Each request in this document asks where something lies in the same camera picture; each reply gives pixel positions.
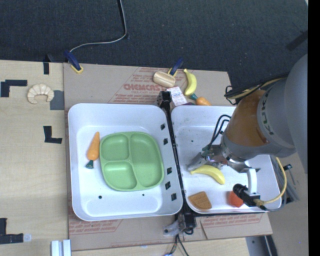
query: black fabric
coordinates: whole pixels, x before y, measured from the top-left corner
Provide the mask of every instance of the black fabric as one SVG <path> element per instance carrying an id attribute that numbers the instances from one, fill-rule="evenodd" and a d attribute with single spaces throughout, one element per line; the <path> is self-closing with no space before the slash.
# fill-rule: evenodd
<path id="1" fill-rule="evenodd" d="M 287 73 L 308 52 L 305 0 L 122 0 L 128 37 L 80 63 L 227 71 L 234 88 Z M 124 33 L 118 0 L 0 2 L 0 59 L 64 62 Z"/>

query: divided green plate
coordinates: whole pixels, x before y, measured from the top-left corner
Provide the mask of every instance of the divided green plate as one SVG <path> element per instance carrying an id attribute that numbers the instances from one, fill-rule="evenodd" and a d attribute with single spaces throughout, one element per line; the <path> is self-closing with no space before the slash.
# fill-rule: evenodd
<path id="1" fill-rule="evenodd" d="M 105 182 L 118 191 L 151 189 L 164 179 L 158 143 L 145 132 L 118 132 L 103 137 L 100 162 Z"/>

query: toy banana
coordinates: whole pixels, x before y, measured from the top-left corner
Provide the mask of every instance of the toy banana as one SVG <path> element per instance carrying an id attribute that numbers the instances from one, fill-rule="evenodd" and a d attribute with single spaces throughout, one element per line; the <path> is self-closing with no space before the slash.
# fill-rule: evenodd
<path id="1" fill-rule="evenodd" d="M 190 96 L 195 92 L 197 88 L 197 78 L 194 74 L 189 73 L 186 68 L 183 70 L 183 72 L 186 74 L 186 78 L 188 80 L 188 85 L 184 91 L 184 95 Z"/>
<path id="2" fill-rule="evenodd" d="M 216 167 L 204 164 L 199 168 L 190 171 L 191 174 L 206 174 L 214 178 L 221 185 L 226 183 L 224 174 Z"/>

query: cardboard box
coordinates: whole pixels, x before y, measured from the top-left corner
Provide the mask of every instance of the cardboard box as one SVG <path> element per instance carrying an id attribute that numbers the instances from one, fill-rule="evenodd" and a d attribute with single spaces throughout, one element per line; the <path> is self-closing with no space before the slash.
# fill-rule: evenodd
<path id="1" fill-rule="evenodd" d="M 69 109 L 78 103 L 157 104 L 160 91 L 166 88 L 153 82 L 156 71 L 165 68 L 81 64 L 83 72 L 75 73 L 70 64 L 63 64 L 64 107 L 66 123 L 66 162 L 68 175 L 68 226 L 73 251 L 172 243 L 173 237 L 164 236 L 165 226 L 175 216 L 131 218 L 103 221 L 83 221 L 75 216 L 71 205 L 70 159 L 68 141 Z M 229 106 L 224 98 L 230 86 L 228 74 L 221 71 L 189 70 L 197 78 L 197 96 L 204 96 L 215 106 Z M 175 77 L 176 86 L 183 92 L 188 85 L 183 71 Z M 272 234 L 266 213 L 226 214 L 196 218 L 192 235 L 184 241 L 237 238 Z"/>

